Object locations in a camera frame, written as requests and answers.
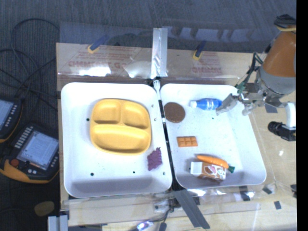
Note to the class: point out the white plastic tray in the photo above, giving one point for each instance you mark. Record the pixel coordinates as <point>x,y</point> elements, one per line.
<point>79,138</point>
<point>231,138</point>

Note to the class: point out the orange toy carrot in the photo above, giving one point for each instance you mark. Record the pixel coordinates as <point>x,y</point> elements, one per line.
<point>213,161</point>

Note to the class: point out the brown round biscuit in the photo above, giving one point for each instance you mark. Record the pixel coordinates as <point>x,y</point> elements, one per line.
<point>174,112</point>

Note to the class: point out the purple toy grapes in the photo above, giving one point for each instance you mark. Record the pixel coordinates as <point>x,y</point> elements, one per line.
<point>154,159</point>

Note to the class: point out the white and orange carton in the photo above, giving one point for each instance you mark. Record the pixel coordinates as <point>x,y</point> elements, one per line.
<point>209,172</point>

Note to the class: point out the blue clear plastic bottle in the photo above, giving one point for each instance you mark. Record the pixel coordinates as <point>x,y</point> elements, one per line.
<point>208,104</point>

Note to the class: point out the brown cardboard board red print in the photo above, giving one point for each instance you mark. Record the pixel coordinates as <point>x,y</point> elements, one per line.
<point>276,153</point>

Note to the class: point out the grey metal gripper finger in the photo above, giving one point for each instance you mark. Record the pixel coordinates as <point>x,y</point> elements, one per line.
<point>226,105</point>
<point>247,109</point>

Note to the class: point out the orange rectangular waffle biscuit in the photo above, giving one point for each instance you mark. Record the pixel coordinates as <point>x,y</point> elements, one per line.
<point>187,141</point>

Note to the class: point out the black cylinder on white bracket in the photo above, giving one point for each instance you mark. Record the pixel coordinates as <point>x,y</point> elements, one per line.
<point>281,128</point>

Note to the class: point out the yellow divided plate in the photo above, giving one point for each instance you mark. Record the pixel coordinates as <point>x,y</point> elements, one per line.
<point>120,126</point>

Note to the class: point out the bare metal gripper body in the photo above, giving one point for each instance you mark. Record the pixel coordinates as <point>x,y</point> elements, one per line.
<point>257,94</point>

